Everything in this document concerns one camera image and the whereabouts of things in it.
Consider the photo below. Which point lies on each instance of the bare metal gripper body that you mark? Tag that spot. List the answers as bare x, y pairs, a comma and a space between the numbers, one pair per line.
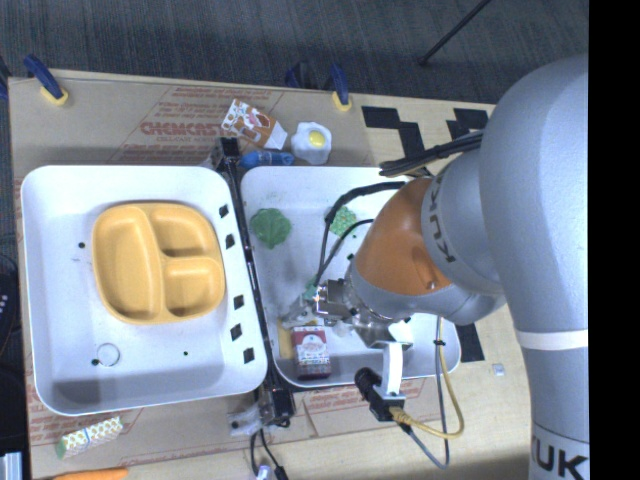
336, 299

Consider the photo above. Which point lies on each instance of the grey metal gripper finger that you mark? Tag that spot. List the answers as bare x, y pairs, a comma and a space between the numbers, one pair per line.
299, 313
326, 320

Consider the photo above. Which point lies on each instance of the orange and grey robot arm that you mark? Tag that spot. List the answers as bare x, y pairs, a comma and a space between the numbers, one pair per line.
540, 208

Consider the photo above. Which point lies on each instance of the yellow flat toy slice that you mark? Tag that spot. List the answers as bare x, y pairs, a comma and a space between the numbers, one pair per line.
285, 342

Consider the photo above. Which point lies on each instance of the red carton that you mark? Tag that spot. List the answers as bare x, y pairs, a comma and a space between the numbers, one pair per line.
311, 354

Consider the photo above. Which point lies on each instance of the green dotted toy vegetable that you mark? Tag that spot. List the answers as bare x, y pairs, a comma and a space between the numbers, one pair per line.
344, 220

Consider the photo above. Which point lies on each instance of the green lettuce leaf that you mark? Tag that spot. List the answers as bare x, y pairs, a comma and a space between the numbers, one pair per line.
271, 227

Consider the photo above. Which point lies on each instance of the white plastic tray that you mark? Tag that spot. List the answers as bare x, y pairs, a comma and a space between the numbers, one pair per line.
300, 193
60, 288

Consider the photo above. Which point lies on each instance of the blue bottle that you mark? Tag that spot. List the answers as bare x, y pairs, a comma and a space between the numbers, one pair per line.
266, 159

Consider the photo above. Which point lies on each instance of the white fried egg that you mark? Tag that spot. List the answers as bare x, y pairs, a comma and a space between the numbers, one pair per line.
312, 142

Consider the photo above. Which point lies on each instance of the yellow divided plate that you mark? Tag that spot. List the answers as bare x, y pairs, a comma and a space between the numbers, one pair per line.
130, 263

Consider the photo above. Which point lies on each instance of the orange and white carton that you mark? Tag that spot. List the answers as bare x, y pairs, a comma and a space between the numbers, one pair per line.
255, 124

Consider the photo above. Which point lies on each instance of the green and white patterned box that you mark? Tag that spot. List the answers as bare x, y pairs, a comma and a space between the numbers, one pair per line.
90, 437

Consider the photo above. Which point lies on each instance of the brown cardboard board red print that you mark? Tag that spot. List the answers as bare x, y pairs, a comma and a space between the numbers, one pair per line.
150, 118

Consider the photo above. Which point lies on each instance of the orange carrot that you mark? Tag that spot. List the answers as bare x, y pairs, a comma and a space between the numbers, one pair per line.
92, 474

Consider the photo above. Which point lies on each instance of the black cylinder on white bracket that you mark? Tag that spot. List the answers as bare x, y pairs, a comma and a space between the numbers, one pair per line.
393, 364

